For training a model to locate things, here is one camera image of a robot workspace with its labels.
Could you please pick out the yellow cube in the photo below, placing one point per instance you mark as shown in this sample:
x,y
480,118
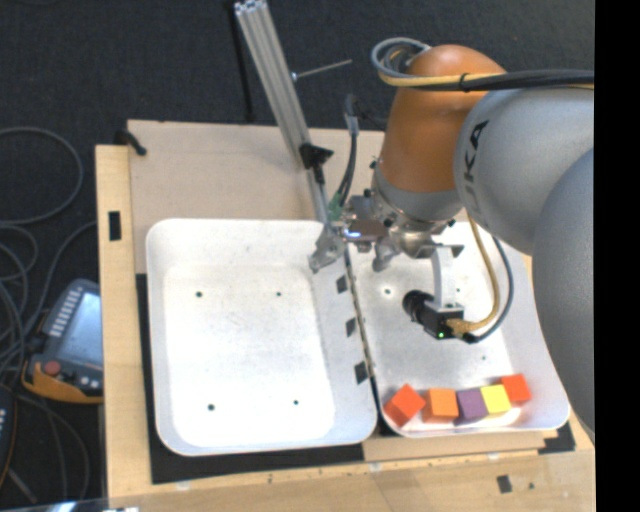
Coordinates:
x,y
496,398

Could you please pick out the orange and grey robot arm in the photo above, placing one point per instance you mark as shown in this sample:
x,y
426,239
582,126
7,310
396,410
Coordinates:
x,y
520,165

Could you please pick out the white plastic tray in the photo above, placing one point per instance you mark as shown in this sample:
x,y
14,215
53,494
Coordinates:
x,y
425,360
245,345

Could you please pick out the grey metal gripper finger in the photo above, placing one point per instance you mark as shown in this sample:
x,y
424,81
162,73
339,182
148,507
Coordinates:
x,y
385,254
327,250

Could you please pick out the black cylinder on white bracket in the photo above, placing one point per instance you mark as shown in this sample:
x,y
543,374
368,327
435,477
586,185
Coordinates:
x,y
431,312

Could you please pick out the brown cardboard board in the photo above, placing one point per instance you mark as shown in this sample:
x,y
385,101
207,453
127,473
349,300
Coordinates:
x,y
215,170

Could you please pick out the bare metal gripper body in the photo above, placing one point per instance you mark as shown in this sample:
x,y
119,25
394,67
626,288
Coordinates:
x,y
370,227

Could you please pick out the red cube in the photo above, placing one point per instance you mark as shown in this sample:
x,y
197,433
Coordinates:
x,y
405,404
516,387

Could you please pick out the orange cube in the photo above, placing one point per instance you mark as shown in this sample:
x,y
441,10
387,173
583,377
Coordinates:
x,y
442,404

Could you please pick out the purple cube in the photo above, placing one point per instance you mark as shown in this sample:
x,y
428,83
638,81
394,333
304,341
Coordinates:
x,y
471,404

